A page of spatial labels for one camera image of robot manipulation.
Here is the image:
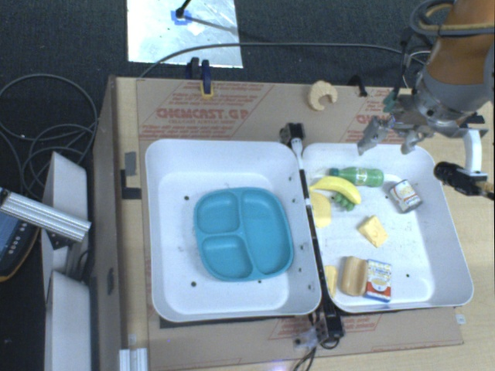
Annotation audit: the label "white plastic tray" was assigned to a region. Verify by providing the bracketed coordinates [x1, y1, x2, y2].
[144, 138, 323, 323]
[301, 141, 475, 314]

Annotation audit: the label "yellow cheese wedge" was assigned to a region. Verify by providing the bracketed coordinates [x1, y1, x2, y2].
[357, 214, 389, 249]

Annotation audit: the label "thin black and white rod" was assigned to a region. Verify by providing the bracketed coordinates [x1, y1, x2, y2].
[292, 137, 336, 318]

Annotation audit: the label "tan croissant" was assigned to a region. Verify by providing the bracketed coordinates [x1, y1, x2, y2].
[308, 80, 338, 111]

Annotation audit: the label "green plastic bottle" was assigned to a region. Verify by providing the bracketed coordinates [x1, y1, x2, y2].
[328, 166, 385, 188]

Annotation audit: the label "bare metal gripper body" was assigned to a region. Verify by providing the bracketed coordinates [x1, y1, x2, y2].
[385, 93, 467, 138]

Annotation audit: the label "small yellow wedge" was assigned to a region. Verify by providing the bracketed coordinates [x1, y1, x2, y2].
[323, 264, 339, 299]

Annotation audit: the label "brown cardboard board red print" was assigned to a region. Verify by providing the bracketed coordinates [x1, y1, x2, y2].
[135, 77, 464, 361]

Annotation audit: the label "black cylinder on white bracket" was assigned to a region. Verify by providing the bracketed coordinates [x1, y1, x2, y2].
[433, 126, 489, 197]

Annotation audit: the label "blue divided plate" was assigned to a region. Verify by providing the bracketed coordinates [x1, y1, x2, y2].
[193, 186, 295, 283]

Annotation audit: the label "small silver can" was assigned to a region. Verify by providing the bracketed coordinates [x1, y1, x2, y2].
[387, 179, 423, 214]

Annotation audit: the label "red white blue carton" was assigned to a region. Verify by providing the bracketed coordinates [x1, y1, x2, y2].
[363, 258, 393, 304]

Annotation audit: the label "tan hot dog bun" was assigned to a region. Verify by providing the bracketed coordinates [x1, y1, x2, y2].
[339, 255, 369, 298]

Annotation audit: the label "yellow lemon slice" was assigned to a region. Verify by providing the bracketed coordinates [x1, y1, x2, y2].
[309, 189, 333, 230]

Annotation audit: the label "green grapes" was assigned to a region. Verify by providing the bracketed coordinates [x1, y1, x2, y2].
[332, 192, 356, 212]

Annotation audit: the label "yellow banana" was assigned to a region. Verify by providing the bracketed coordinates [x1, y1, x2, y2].
[309, 175, 363, 206]

